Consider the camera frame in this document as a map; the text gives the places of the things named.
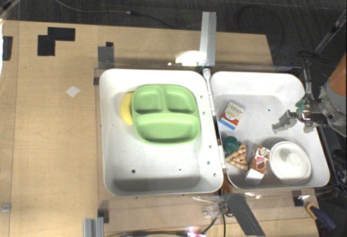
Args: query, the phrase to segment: white tray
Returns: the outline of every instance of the white tray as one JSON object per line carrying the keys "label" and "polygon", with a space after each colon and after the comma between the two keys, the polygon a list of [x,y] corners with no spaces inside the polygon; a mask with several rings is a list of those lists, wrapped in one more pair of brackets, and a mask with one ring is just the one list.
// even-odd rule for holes
{"label": "white tray", "polygon": [[302,83],[295,76],[278,73],[217,72],[212,76],[211,85],[216,107],[220,117],[229,101],[243,107],[244,113],[236,130],[219,123],[222,138],[234,136],[246,143],[247,159],[251,149],[260,144],[266,148],[282,140],[301,146],[312,164],[312,176],[308,182],[291,186],[279,181],[267,167],[260,185],[245,181],[245,172],[227,164],[228,176],[233,185],[240,189],[286,189],[321,187],[328,183],[329,169],[320,143],[317,130],[304,133],[300,122],[286,131],[274,134],[272,124],[278,122],[286,110],[295,112],[295,104],[304,96]]}
{"label": "white tray", "polygon": [[[175,84],[192,91],[201,135],[189,144],[150,145],[119,113],[125,93],[147,84]],[[118,196],[211,193],[223,182],[205,80],[191,71],[110,69],[100,77],[104,181]]]}

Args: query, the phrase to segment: green object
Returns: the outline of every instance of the green object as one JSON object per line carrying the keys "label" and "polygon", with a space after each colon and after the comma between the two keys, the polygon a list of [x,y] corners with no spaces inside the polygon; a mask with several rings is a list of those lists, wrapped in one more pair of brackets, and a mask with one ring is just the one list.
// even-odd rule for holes
{"label": "green object", "polygon": [[301,114],[303,112],[303,110],[306,108],[305,99],[301,98],[300,101],[298,101],[295,104],[295,107],[297,107],[297,114]]}
{"label": "green object", "polygon": [[229,155],[240,148],[239,142],[233,136],[229,136],[223,139],[224,152]]}
{"label": "green object", "polygon": [[148,144],[192,142],[201,132],[194,95],[177,85],[145,85],[132,98],[132,118],[137,136]]}

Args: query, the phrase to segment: chocolate milk carton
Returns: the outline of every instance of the chocolate milk carton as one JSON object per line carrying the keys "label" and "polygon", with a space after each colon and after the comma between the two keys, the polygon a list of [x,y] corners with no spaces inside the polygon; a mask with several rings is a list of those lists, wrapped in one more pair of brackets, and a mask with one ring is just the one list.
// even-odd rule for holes
{"label": "chocolate milk carton", "polygon": [[252,151],[249,168],[246,172],[246,181],[259,185],[264,177],[267,164],[269,162],[270,150],[261,145],[256,146]]}

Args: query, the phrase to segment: white cable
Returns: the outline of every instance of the white cable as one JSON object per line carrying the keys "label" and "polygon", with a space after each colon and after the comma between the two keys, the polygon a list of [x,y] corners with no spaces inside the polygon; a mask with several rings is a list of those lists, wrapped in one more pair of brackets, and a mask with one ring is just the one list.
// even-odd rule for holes
{"label": "white cable", "polygon": [[88,10],[80,10],[80,9],[76,9],[76,8],[72,8],[69,5],[66,5],[58,0],[54,0],[55,2],[57,2],[58,4],[63,5],[64,7],[77,11],[77,12],[83,12],[83,13],[87,13],[87,14],[97,14],[97,13],[107,13],[107,12],[117,12],[117,13],[121,13],[121,14],[131,14],[130,11],[122,11],[122,10],[103,10],[103,11],[88,11]]}

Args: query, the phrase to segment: white diamond sticker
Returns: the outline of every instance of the white diamond sticker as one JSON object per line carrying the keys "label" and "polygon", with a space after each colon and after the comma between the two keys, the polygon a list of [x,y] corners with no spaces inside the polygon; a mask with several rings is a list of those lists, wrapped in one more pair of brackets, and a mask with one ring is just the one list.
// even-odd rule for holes
{"label": "white diamond sticker", "polygon": [[72,86],[67,91],[65,91],[71,97],[75,97],[81,90],[75,86]]}

